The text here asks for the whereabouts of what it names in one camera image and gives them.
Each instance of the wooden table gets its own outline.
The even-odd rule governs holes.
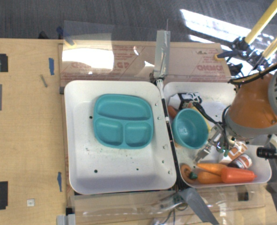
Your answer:
[[[61,43],[61,40],[0,38],[0,53],[8,56],[8,72],[0,72],[0,182],[8,182],[8,205],[0,210],[0,224],[56,224],[56,216],[65,214],[58,55]],[[54,75],[50,72],[49,59],[54,60]],[[236,221],[277,224],[271,195],[266,190],[263,193],[264,206],[260,208],[230,211],[227,217],[221,211],[214,215],[219,222],[227,221],[227,224],[238,224]],[[187,215],[181,221],[179,224],[200,222],[196,215]],[[150,224],[150,220],[119,224]]]

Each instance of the clear plastic panel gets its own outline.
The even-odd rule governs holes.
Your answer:
[[[168,21],[165,82],[226,82],[231,74],[219,43],[189,42],[184,26]],[[65,21],[61,86],[73,80],[150,81],[156,66],[157,29]]]
[[[271,197],[264,186],[213,187],[198,189],[198,193],[219,224],[277,222],[277,217],[273,218],[276,210],[269,206]],[[76,195],[70,197],[70,202],[77,224],[183,225],[202,222],[175,191]]]

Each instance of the black tape marking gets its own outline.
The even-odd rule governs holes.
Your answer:
[[[0,182],[0,210],[8,206],[8,182]]]
[[[0,73],[8,72],[8,56],[0,53]]]
[[[64,94],[64,87],[59,87],[59,94]]]

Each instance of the toy carrot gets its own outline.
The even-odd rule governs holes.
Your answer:
[[[172,119],[174,119],[177,115],[177,111],[174,107],[168,106],[168,114],[171,116]]]
[[[251,170],[225,167],[222,169],[221,178],[225,183],[252,182],[257,176]]]
[[[219,176],[221,176],[222,168],[226,167],[226,165],[220,163],[198,163],[197,166]]]
[[[192,169],[189,165],[182,164],[180,167],[180,172],[181,172],[182,178],[187,183],[194,183],[196,181],[197,175],[194,172],[192,172]]]
[[[222,183],[222,178],[219,175],[210,172],[198,173],[197,181],[201,184]]]

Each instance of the gray carpet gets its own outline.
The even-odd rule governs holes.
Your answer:
[[[44,31],[58,38],[56,28],[64,21],[100,23],[142,29],[138,40],[152,40],[148,29],[165,29],[167,20],[175,31],[175,41],[187,40],[188,34],[224,43],[184,26],[181,9],[251,29],[273,0],[0,0],[0,38],[38,38]],[[277,14],[263,33],[277,36]],[[116,39],[125,39],[121,29]],[[263,48],[259,41],[255,47]],[[274,192],[277,204],[277,192]]]

